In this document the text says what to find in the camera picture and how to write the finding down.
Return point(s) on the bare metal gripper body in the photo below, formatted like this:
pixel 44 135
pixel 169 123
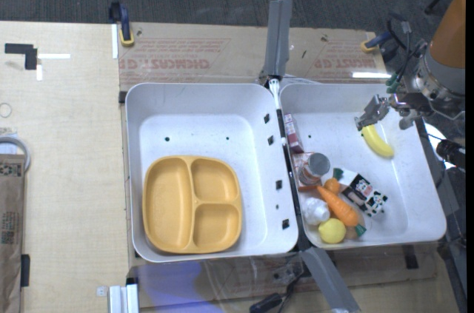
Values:
pixel 426 97

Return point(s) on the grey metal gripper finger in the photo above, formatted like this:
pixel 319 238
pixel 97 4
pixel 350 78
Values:
pixel 406 121
pixel 372 112

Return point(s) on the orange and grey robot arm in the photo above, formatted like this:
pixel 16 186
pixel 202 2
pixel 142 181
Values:
pixel 450 41

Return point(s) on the yellow banana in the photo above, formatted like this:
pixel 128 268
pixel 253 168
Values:
pixel 377 143

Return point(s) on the white plastic tray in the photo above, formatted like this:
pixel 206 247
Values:
pixel 403 193
pixel 207 126

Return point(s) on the small can with silver lid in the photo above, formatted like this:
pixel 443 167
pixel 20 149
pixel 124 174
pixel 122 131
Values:
pixel 316 167

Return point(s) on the red juice carton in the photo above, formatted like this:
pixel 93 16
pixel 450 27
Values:
pixel 293 135

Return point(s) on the small orange carrot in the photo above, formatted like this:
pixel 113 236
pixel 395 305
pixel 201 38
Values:
pixel 332 185

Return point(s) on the cow print milk carton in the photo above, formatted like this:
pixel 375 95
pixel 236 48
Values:
pixel 366 195

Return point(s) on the large orange carrot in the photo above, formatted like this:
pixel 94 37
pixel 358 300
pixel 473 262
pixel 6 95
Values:
pixel 340 208

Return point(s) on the white garlic bulb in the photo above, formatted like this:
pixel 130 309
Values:
pixel 314 211

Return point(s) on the yellow lemon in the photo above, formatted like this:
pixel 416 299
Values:
pixel 332 231

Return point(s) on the brown cardboard board red print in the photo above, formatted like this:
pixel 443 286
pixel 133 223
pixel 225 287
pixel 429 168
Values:
pixel 222 56

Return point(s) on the yellow divided plate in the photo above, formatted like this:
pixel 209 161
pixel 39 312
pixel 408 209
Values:
pixel 166 204

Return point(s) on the brown paper bag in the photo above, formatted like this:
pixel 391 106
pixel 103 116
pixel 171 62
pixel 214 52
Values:
pixel 10 230

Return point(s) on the black cylinder on white bracket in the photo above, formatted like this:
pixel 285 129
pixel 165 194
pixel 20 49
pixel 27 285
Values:
pixel 451 151

